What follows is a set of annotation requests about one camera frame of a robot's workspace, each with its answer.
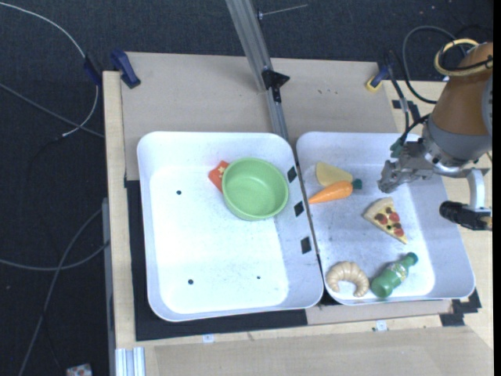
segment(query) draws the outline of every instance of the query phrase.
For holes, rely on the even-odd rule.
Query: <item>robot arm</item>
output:
[[[386,161],[378,186],[391,193],[403,183],[433,174],[468,178],[470,203],[444,202],[440,213],[461,226],[489,230],[492,217],[480,199],[485,198],[482,176],[488,170],[465,167],[492,149],[493,44],[475,45],[455,70],[441,66],[440,53],[435,66],[450,79],[431,115],[424,119],[421,137],[408,142],[404,134],[391,147],[391,156],[397,160]]]

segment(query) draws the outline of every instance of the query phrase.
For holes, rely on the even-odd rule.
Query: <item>black floor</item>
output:
[[[267,14],[262,28],[271,57],[382,63],[402,54],[417,27],[439,27],[457,38],[492,40],[493,0],[253,0]],[[102,69],[115,49],[243,55],[224,0],[0,0],[42,15],[69,32]],[[406,50],[413,80],[440,80],[433,57],[443,31],[419,31]],[[396,74],[402,77],[397,68]],[[35,16],[0,5],[0,83],[80,123],[94,100],[70,39]],[[103,133],[96,108],[87,127]],[[73,129],[0,89],[0,259],[57,267],[82,225],[106,197],[106,157],[99,135]],[[82,231],[65,263],[103,244],[98,215]],[[63,375],[90,363],[108,369],[103,256],[54,272],[0,264],[0,374]],[[51,299],[44,312],[49,290]],[[32,337],[40,323],[34,344]]]

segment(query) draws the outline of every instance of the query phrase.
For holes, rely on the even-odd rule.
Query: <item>green plate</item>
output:
[[[228,166],[222,176],[222,192],[228,209],[244,220],[273,217],[289,198],[289,187],[280,170],[255,157]]]

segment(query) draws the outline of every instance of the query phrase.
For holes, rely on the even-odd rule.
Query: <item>toy bottle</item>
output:
[[[386,298],[398,287],[409,275],[409,267],[417,263],[417,255],[408,253],[402,260],[388,265],[383,272],[377,276],[370,284],[372,292],[380,297]]]

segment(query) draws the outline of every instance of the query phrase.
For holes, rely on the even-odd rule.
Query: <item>white tray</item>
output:
[[[301,184],[289,144],[268,133],[152,132],[139,142],[150,306],[170,321],[303,309],[323,294]],[[274,219],[229,212],[208,173],[258,157],[287,177]]]
[[[315,176],[319,161],[343,168],[362,180],[363,188],[343,200],[309,205],[324,276],[337,262],[357,262],[372,280],[389,262],[409,251],[419,262],[393,294],[380,299],[371,291],[353,296],[354,285],[340,282],[340,292],[326,290],[345,305],[423,299],[464,298],[474,290],[474,274],[457,225],[443,219],[438,208],[447,195],[442,178],[400,186],[391,194],[409,238],[403,244],[367,222],[362,213],[378,198],[377,180],[389,147],[399,134],[309,132],[297,141],[297,157],[308,197],[321,190]]]

